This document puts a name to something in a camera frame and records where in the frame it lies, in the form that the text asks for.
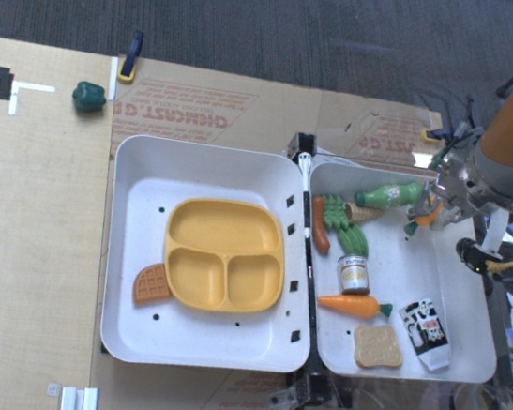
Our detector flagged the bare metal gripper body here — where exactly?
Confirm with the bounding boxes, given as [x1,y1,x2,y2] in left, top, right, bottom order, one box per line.
[428,144,513,223]

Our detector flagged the small orange carrot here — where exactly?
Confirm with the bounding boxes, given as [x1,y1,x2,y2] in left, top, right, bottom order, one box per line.
[402,195,445,241]

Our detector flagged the green bottle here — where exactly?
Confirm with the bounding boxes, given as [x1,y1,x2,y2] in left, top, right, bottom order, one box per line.
[352,173,425,218]

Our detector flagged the white plastic tray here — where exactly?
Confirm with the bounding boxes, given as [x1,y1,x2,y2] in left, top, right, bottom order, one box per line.
[282,158,513,399]
[86,130,339,389]

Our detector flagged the tan ice cream cone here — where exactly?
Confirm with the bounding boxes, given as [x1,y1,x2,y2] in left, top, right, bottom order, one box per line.
[340,200,387,229]

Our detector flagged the green ridged toy vegetable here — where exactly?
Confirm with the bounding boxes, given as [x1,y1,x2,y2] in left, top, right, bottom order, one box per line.
[312,192,377,260]

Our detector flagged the small labelled can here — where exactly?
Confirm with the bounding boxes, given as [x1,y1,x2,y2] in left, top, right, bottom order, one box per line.
[332,251,376,298]

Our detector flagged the red sausage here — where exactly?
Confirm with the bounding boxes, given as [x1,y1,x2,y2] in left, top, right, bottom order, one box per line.
[303,193,339,256]

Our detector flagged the black and white milk carton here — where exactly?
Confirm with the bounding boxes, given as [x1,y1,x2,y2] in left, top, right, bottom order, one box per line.
[390,294,460,375]

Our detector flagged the large orange carrot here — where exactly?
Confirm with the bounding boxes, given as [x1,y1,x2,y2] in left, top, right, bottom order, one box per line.
[314,288,396,325]

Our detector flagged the tan bread slice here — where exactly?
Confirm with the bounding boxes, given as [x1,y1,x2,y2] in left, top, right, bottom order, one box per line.
[347,319,409,375]

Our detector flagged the yellow divided plate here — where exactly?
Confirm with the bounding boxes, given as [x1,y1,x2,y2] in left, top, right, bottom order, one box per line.
[155,190,295,323]

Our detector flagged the brown cardboard board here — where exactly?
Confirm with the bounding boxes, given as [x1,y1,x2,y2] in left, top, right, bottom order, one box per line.
[68,53,513,410]

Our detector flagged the brown waffle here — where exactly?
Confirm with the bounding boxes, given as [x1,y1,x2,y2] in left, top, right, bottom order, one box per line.
[129,258,179,311]

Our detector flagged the green bell pepper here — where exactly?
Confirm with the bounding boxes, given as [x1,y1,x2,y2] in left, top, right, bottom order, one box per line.
[69,78,111,116]

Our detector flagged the black cylinder on white bracket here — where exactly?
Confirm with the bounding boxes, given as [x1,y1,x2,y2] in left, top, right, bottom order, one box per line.
[452,202,513,279]

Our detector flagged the black block with thin wires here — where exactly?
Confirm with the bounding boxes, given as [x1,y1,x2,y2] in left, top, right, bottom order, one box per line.
[266,366,339,410]
[285,130,320,163]

